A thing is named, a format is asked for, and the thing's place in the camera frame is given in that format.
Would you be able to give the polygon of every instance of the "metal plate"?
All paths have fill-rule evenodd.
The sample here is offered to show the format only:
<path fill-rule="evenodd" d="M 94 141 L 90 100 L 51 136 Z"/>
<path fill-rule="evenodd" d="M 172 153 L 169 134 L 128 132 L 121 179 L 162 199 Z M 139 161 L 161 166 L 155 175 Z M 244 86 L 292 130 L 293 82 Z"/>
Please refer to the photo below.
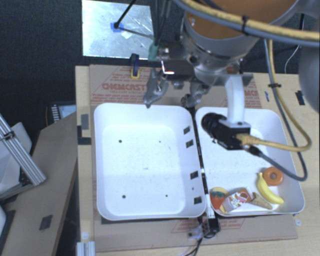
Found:
<path fill-rule="evenodd" d="M 148 58 L 154 34 L 149 6 L 133 5 L 121 21 L 120 27 L 139 34 L 112 29 L 127 7 L 123 3 L 82 0 L 84 56 L 128 59 L 134 53 L 140 59 Z"/>

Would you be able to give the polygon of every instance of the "brown donut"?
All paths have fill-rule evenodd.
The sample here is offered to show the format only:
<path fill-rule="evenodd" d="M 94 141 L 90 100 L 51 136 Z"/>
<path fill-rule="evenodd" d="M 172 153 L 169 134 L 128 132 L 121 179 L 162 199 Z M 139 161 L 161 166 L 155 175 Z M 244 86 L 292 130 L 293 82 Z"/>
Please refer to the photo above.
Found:
<path fill-rule="evenodd" d="M 262 177 L 268 186 L 278 186 L 284 181 L 284 175 L 282 171 L 273 166 L 265 169 Z"/>

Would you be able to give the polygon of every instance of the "yellow banana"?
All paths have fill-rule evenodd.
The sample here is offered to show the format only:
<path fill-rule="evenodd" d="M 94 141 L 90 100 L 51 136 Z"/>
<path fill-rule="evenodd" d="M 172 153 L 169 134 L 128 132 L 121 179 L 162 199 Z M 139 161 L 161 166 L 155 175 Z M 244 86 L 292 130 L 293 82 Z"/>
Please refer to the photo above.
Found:
<path fill-rule="evenodd" d="M 273 193 L 268 187 L 265 179 L 262 177 L 262 172 L 259 172 L 259 180 L 257 184 L 260 194 L 272 204 L 283 204 L 285 201 L 275 193 Z"/>

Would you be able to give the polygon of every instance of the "empty white tray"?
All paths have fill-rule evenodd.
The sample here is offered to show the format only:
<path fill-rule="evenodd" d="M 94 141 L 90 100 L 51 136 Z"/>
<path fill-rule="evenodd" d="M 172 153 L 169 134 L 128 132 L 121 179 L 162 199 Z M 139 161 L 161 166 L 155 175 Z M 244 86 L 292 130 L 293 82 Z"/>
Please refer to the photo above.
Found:
<path fill-rule="evenodd" d="M 105 103 L 94 112 L 97 208 L 109 220 L 191 218 L 206 207 L 191 115 Z"/>
<path fill-rule="evenodd" d="M 195 115 L 208 189 L 223 187 L 232 194 L 240 188 L 249 187 L 252 192 L 259 194 L 257 173 L 271 165 L 262 158 L 253 156 L 244 150 L 226 150 L 222 146 L 212 143 L 212 138 L 201 126 L 201 120 L 206 114 L 217 113 L 226 117 L 227 112 L 227 108 L 202 107 Z M 287 144 L 281 120 L 275 112 L 267 109 L 248 108 L 245 109 L 244 120 L 251 125 L 251 135 L 263 140 Z M 296 174 L 290 152 L 263 145 L 257 147 L 265 155 Z M 298 181 L 283 175 L 283 182 L 278 186 L 270 186 L 270 189 L 283 198 L 284 204 L 274 204 L 272 210 L 267 210 L 246 203 L 226 215 L 219 210 L 217 212 L 223 216 L 234 217 L 295 214 L 303 210 L 305 199 Z"/>

